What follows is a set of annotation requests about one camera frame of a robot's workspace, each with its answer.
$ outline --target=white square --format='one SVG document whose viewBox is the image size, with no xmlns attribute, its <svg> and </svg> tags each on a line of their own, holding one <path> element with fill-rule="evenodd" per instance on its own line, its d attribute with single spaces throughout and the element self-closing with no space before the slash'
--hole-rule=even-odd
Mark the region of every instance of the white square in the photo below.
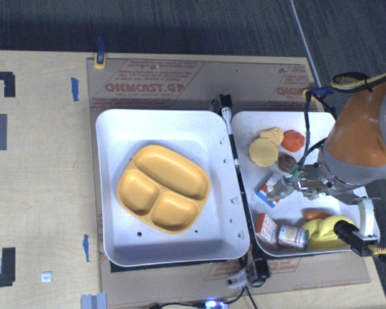
<svg viewBox="0 0 386 309">
<path fill-rule="evenodd" d="M 46 271 L 41 273 L 41 282 L 50 283 L 51 282 L 51 271 Z"/>
</svg>

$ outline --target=yellow plate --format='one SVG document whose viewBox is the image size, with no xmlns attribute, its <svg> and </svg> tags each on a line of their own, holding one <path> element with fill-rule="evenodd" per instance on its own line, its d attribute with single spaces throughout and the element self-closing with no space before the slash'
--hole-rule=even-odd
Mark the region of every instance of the yellow plate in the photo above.
<svg viewBox="0 0 386 309">
<path fill-rule="evenodd" d="M 140 149 L 117 187 L 122 207 L 154 228 L 178 234 L 198 218 L 210 179 L 197 164 L 160 145 Z"/>
</svg>

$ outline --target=yellow round object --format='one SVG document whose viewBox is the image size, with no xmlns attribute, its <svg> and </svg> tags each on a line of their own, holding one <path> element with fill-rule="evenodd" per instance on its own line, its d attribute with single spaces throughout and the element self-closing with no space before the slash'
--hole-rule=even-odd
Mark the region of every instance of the yellow round object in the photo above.
<svg viewBox="0 0 386 309">
<path fill-rule="evenodd" d="M 261 167 L 268 167 L 277 161 L 279 150 L 267 138 L 257 138 L 249 147 L 250 158 Z"/>
</svg>

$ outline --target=small box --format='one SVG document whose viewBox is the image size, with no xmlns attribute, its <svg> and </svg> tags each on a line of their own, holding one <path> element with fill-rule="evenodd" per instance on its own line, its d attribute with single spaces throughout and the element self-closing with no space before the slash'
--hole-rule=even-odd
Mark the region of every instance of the small box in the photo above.
<svg viewBox="0 0 386 309">
<path fill-rule="evenodd" d="M 278 225 L 266 213 L 258 215 L 255 233 L 263 243 L 277 248 L 277 231 Z"/>
</svg>

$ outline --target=table surface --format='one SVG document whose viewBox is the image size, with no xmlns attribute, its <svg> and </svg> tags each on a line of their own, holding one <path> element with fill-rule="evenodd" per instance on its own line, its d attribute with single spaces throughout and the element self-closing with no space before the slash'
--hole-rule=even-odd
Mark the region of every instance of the table surface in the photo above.
<svg viewBox="0 0 386 309">
<path fill-rule="evenodd" d="M 0 71 L 16 76 L 15 98 L 4 98 L 0 81 L 0 114 L 8 116 L 7 149 L 0 151 L 0 260 L 2 248 L 16 248 L 16 281 L 0 288 L 0 308 L 80 308 L 82 294 L 101 292 L 86 69 L 86 60 L 93 56 L 0 51 Z M 161 59 L 163 55 L 109 57 Z M 195 58 L 289 61 L 284 57 Z M 72 97 L 71 78 L 79 83 L 78 101 Z M 84 259 L 85 234 L 89 262 Z M 371 257 L 364 261 L 370 283 L 253 298 L 259 308 L 386 308 L 374 262 Z M 53 281 L 42 283 L 41 273 L 47 271 L 52 272 Z M 248 296 L 230 306 L 252 308 Z"/>
</svg>

